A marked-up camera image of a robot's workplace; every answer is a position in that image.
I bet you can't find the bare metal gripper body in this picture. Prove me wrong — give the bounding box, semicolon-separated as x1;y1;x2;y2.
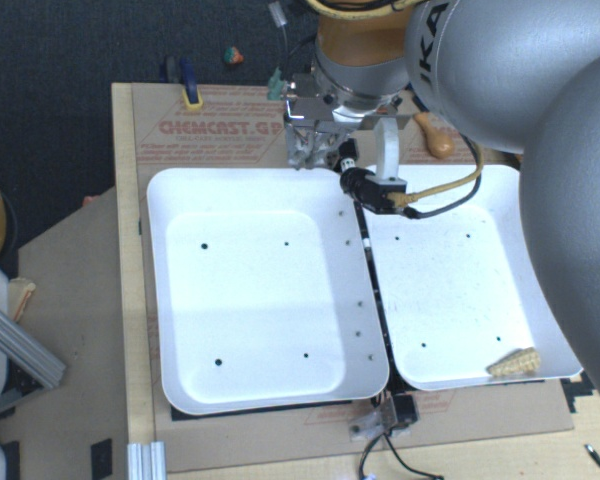
283;71;412;143

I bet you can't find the brown cardboard board red print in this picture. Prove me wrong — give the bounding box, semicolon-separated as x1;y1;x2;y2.
128;82;576;474

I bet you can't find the brown toy drumstick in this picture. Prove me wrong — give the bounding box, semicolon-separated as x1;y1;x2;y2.
412;111;456;159

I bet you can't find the thin black and white rod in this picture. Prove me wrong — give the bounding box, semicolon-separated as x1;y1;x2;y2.
351;198;397;395

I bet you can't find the white plastic tray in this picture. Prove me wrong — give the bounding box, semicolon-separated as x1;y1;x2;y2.
358;163;585;392
145;166;392;416

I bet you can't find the yellow corn cob piece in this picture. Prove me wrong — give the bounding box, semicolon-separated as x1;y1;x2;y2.
485;346;542;380

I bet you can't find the beige toy bread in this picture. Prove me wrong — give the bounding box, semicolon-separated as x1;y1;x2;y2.
7;276;37;320

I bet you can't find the black cylinder on white bracket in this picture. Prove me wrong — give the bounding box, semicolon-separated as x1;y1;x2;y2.
339;116;410;216

